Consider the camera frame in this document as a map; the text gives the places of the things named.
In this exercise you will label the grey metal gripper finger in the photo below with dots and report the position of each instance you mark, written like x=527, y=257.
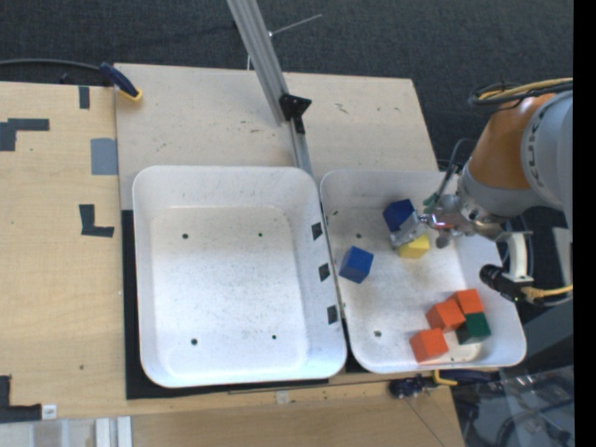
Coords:
x=406, y=230
x=444, y=240

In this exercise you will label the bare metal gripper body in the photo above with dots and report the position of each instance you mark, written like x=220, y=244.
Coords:
x=465, y=219

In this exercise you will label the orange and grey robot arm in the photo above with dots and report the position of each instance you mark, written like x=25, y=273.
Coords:
x=507, y=156

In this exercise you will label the dark blue cube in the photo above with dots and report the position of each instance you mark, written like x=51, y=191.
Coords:
x=396, y=212

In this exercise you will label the yellow cube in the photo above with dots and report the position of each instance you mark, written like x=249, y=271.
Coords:
x=415, y=248

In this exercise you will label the white plastic tray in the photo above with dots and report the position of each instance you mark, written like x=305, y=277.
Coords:
x=233, y=287
x=400, y=291

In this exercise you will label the orange cube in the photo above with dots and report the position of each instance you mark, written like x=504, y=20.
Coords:
x=445, y=315
x=469, y=301
x=428, y=345

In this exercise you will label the green cube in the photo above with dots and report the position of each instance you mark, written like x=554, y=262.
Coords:
x=475, y=329

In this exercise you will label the pale wood board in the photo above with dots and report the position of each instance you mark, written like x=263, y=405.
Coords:
x=209, y=119

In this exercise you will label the black cylinder on white bracket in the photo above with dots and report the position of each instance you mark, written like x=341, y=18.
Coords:
x=518, y=254

